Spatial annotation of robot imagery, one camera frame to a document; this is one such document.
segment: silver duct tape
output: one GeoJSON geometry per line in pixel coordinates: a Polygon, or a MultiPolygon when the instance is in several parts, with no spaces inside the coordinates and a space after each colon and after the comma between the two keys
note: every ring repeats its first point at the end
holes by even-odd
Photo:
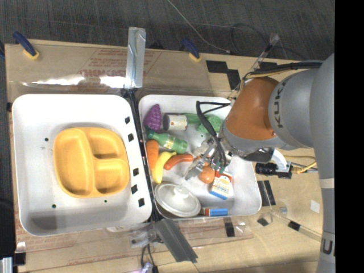
{"type": "Polygon", "coordinates": [[[129,27],[124,88],[141,88],[143,86],[145,50],[146,30],[144,28],[129,27]]]}

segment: toy bottle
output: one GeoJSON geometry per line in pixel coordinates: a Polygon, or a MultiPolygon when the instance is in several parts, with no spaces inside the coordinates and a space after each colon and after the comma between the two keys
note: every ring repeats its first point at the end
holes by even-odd
{"type": "Polygon", "coordinates": [[[156,133],[153,130],[148,130],[147,137],[148,139],[155,139],[162,147],[175,151],[178,154],[186,152],[187,142],[168,133],[156,133]]]}

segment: toy banana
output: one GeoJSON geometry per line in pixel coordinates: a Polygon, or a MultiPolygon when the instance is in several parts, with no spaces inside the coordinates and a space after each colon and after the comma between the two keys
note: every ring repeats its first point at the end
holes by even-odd
{"type": "Polygon", "coordinates": [[[162,182],[163,177],[163,166],[170,159],[170,157],[176,155],[177,152],[161,152],[158,156],[155,169],[152,171],[152,178],[156,183],[162,182]]]}

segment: yellow plate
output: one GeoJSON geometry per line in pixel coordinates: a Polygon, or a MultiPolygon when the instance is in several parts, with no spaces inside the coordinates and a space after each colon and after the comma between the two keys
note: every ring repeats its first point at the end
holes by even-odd
{"type": "Polygon", "coordinates": [[[53,159],[61,189],[73,197],[101,197],[125,189],[130,180],[123,140],[100,127],[61,131],[53,159]]]}

